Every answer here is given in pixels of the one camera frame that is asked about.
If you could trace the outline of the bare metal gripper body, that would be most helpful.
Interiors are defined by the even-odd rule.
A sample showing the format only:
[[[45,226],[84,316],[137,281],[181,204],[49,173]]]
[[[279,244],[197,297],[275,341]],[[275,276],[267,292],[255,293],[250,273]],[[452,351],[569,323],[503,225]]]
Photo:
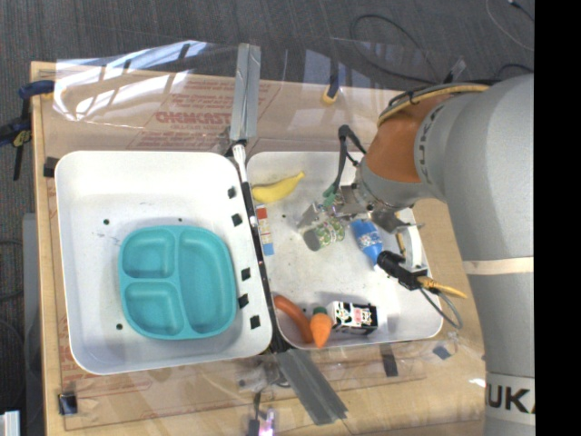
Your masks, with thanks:
[[[326,189],[319,203],[314,204],[316,215],[338,220],[372,219],[387,211],[387,206],[369,194],[362,184],[333,184]]]

